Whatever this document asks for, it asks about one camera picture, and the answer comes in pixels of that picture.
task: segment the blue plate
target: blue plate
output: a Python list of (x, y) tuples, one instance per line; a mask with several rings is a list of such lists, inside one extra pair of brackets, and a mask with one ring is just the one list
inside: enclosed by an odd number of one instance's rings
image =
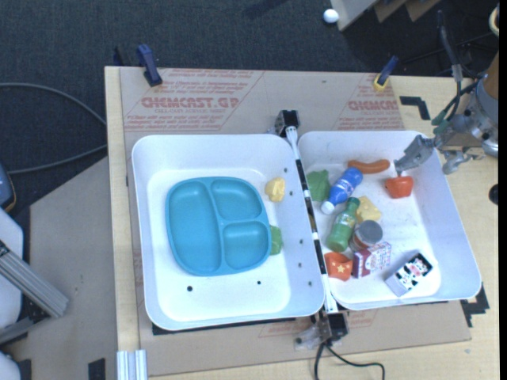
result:
[(166, 198), (166, 225), (176, 262), (198, 276), (256, 268), (271, 252), (271, 230), (256, 188), (234, 177), (175, 184)]

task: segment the orange box with star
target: orange box with star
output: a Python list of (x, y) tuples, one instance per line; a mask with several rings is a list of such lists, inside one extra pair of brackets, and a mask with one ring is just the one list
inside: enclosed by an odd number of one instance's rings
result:
[(346, 281), (352, 275), (353, 262), (343, 253), (328, 252), (324, 255), (327, 275)]

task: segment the white ball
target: white ball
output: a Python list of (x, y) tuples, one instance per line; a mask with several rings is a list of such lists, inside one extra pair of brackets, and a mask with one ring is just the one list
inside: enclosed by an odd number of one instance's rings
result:
[(338, 18), (340, 16), (334, 9), (327, 9), (324, 11), (324, 15), (322, 16), (324, 18), (324, 21), (328, 24), (333, 24), (334, 22), (338, 21)]

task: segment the maroon box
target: maroon box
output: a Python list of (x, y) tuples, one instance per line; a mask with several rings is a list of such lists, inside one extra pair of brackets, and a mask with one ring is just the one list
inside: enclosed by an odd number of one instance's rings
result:
[(352, 276), (364, 277), (382, 270), (391, 262), (391, 244), (386, 241), (355, 252), (353, 257)]

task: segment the sausage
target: sausage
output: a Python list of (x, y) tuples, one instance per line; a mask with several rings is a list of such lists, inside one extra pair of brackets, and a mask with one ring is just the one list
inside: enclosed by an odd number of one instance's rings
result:
[(354, 167), (359, 169), (364, 174), (379, 173), (389, 169), (391, 163), (387, 159), (380, 159), (371, 163), (364, 163), (362, 161), (349, 161), (349, 168)]

